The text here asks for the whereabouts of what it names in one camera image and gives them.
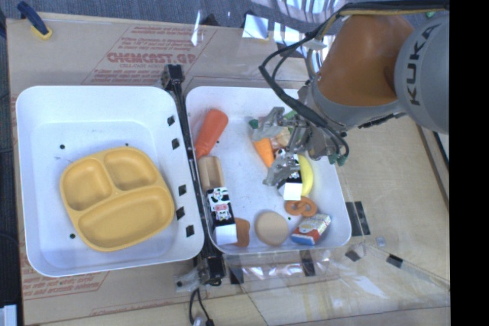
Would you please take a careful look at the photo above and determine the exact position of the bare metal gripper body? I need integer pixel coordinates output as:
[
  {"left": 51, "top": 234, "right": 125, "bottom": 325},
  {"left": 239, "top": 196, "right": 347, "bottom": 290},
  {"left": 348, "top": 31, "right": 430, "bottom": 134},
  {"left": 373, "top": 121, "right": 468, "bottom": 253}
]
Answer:
[{"left": 287, "top": 114, "right": 348, "bottom": 162}]

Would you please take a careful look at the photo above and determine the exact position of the beige toy food piece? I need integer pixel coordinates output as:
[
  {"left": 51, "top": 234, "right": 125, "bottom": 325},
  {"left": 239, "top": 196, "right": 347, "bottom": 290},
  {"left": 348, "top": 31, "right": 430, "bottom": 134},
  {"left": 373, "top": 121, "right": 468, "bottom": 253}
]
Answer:
[{"left": 270, "top": 127, "right": 293, "bottom": 149}]

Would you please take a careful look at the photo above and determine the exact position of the orange carrot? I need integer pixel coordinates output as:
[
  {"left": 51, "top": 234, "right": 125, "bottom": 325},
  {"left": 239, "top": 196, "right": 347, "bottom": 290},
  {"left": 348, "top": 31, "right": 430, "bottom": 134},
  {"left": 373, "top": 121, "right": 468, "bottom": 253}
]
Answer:
[{"left": 248, "top": 118, "right": 277, "bottom": 169}]

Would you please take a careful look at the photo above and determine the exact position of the cow print milk carton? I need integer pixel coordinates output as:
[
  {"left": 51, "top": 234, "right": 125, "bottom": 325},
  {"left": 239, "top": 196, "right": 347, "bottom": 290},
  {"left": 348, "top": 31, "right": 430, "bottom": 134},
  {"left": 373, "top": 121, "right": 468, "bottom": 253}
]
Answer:
[
  {"left": 206, "top": 186, "right": 238, "bottom": 246},
  {"left": 275, "top": 147, "right": 305, "bottom": 202}
]

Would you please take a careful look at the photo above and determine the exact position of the yellow banana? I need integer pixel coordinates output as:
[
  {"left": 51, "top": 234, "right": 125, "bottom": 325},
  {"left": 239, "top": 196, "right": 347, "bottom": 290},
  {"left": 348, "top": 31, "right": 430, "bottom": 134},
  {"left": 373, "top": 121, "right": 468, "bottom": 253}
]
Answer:
[{"left": 296, "top": 153, "right": 315, "bottom": 198}]

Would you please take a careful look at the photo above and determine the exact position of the white plastic tray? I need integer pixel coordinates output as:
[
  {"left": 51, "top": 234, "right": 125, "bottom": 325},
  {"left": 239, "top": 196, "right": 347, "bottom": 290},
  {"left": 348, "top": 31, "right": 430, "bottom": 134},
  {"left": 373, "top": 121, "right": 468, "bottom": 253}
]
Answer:
[
  {"left": 184, "top": 86, "right": 353, "bottom": 255},
  {"left": 15, "top": 85, "right": 206, "bottom": 278}
]

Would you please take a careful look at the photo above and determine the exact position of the orange pretzel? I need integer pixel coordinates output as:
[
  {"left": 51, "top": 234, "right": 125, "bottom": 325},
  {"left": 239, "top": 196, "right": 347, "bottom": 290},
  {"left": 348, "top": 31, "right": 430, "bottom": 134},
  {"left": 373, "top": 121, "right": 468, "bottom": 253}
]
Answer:
[{"left": 283, "top": 195, "right": 319, "bottom": 219}]

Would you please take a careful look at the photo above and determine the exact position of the orange plastic bottle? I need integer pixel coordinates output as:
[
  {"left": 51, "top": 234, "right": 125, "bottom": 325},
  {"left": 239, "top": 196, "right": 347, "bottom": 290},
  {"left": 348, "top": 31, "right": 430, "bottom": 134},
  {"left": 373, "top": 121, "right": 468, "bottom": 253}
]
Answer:
[{"left": 193, "top": 108, "right": 230, "bottom": 160}]

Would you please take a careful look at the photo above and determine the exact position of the tan round bun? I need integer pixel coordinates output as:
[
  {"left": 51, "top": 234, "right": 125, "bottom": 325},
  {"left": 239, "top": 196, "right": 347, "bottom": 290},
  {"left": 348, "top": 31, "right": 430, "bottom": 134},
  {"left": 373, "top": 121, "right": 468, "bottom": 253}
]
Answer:
[{"left": 254, "top": 210, "right": 290, "bottom": 247}]

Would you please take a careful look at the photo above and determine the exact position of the red, blue and white carton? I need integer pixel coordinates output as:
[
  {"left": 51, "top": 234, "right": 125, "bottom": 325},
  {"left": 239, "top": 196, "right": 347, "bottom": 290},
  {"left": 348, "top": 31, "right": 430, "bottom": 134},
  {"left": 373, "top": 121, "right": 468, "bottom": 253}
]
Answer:
[{"left": 290, "top": 213, "right": 332, "bottom": 247}]

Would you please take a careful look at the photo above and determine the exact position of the tan bread slice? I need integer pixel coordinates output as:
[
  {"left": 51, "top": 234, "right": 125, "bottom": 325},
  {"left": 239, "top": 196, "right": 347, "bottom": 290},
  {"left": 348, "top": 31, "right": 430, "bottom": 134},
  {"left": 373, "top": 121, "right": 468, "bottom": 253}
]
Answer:
[{"left": 197, "top": 155, "right": 225, "bottom": 191}]

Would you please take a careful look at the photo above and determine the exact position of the brown toast piece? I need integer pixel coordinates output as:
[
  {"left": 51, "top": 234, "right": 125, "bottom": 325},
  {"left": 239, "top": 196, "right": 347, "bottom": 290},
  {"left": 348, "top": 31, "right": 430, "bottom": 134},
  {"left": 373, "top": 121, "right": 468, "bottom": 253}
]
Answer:
[{"left": 232, "top": 217, "right": 251, "bottom": 248}]

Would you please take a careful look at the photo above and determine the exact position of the thin black rod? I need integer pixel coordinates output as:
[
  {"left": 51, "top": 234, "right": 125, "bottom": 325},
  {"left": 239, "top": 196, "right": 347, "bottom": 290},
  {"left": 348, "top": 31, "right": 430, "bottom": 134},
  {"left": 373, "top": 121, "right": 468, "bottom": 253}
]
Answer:
[{"left": 170, "top": 82, "right": 217, "bottom": 260}]

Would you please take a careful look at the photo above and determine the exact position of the yellow divided plate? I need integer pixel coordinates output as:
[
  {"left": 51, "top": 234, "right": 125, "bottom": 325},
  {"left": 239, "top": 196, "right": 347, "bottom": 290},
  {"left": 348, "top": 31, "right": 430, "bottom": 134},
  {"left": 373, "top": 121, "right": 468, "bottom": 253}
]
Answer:
[{"left": 59, "top": 147, "right": 176, "bottom": 253}]

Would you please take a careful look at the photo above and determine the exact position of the brown cardboard board, red print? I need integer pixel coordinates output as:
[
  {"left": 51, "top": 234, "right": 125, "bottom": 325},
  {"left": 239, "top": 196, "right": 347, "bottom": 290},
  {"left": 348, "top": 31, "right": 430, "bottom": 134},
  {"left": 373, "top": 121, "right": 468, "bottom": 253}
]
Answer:
[{"left": 5, "top": 12, "right": 329, "bottom": 325}]

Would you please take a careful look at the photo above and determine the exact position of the black block with thin wires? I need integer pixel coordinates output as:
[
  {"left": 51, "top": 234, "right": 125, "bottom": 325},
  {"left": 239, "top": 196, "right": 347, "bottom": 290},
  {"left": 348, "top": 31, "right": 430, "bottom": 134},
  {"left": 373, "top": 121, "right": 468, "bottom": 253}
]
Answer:
[
  {"left": 160, "top": 63, "right": 186, "bottom": 91},
  {"left": 193, "top": 253, "right": 227, "bottom": 286}
]

